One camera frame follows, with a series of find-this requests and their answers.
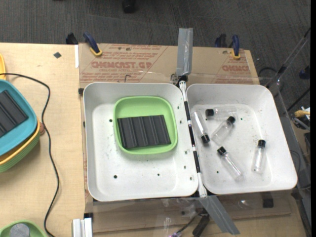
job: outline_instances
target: white tray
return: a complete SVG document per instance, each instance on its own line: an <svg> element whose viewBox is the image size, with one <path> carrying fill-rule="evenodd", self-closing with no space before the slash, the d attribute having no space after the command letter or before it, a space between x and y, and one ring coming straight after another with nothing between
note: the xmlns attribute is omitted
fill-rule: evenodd
<svg viewBox="0 0 316 237"><path fill-rule="evenodd" d="M116 145L114 104L126 96L167 100L178 124L178 143L167 153L131 155ZM167 83L89 84L83 93L88 189L98 201L186 197L198 187L197 171L181 91Z"/></svg>
<svg viewBox="0 0 316 237"><path fill-rule="evenodd" d="M178 132L176 147L156 155L131 155L116 145L114 104L127 96L158 96L173 109ZM234 105L238 111L223 145L242 163L245 181L235 182L222 167L214 142L205 146L196 138L204 186L214 194L236 194L292 189L297 174L274 99L260 85L193 84L187 89L190 111ZM83 93L88 189L98 201L187 197L198 188L198 178L180 89L167 83L89 84ZM209 134L220 121L207 120ZM251 172L259 139L266 140L267 166L262 175Z"/></svg>
<svg viewBox="0 0 316 237"><path fill-rule="evenodd" d="M217 149L211 141L204 146L196 138L203 183L215 194L234 194L292 189L297 174L286 142L272 94L260 85L193 84L187 89L190 112L216 106L236 106L237 120L222 146L234 154L245 170L245 181L236 182L222 166ZM205 121L211 134L221 121ZM266 168L262 175L251 171L258 140L266 141Z"/></svg>

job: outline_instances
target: gray carpet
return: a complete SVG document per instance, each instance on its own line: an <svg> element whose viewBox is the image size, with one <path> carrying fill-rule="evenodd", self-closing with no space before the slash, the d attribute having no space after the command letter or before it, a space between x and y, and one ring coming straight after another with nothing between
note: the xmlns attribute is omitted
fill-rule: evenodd
<svg viewBox="0 0 316 237"><path fill-rule="evenodd" d="M194 29L194 46L215 46L222 33L237 34L263 77L278 70L311 26L311 0L137 0L124 14L123 0L0 0L0 41L64 44L69 32L83 42L177 45L178 29ZM282 79L290 114L310 106L310 87L299 72L310 64L310 42Z"/></svg>

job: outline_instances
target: glass vial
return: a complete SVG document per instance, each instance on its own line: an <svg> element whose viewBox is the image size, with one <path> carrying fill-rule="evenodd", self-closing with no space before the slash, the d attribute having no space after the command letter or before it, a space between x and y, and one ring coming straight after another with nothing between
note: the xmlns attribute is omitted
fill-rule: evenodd
<svg viewBox="0 0 316 237"><path fill-rule="evenodd" d="M212 119L227 119L229 116L236 117L237 108L235 106L221 106L206 109L205 115Z"/></svg>
<svg viewBox="0 0 316 237"><path fill-rule="evenodd" d="M209 142L209 136L204 119L199 111L192 113L192 125L198 137L201 138L203 143Z"/></svg>
<svg viewBox="0 0 316 237"><path fill-rule="evenodd" d="M264 171L265 164L266 164L266 141L265 140L259 140L258 146L255 150L255 154L253 157L252 162L252 171L258 174L261 174Z"/></svg>
<svg viewBox="0 0 316 237"><path fill-rule="evenodd" d="M228 153L224 147L220 147L217 152L221 157L222 164L226 167L234 180L237 182L244 180L243 171L231 154Z"/></svg>
<svg viewBox="0 0 316 237"><path fill-rule="evenodd" d="M211 139L218 145L227 137L230 133L233 124L236 119L233 116L230 116L227 120L223 121L219 127L212 133Z"/></svg>

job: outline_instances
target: lime green container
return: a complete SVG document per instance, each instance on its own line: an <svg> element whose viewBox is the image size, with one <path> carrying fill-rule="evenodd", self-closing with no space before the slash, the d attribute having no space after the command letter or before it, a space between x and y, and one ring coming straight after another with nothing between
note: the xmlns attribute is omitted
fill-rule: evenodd
<svg viewBox="0 0 316 237"><path fill-rule="evenodd" d="M126 149L122 146L117 119L140 116L163 115L171 144ZM168 101L156 96L132 96L118 100L114 106L114 132L120 149L129 154L151 155L171 151L178 142L177 126L174 113Z"/></svg>
<svg viewBox="0 0 316 237"><path fill-rule="evenodd" d="M39 228L35 223L29 220L15 221L4 228L0 229L0 237L10 237L10 230L16 224L25 224L30 229L30 237L47 237L45 232Z"/></svg>

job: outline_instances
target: chair wheel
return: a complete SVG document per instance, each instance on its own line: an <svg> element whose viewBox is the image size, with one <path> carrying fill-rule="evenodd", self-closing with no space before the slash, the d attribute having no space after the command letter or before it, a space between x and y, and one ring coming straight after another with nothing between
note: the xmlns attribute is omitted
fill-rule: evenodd
<svg viewBox="0 0 316 237"><path fill-rule="evenodd" d="M133 0L124 0L122 6L125 13L132 13L135 11L135 1Z"/></svg>

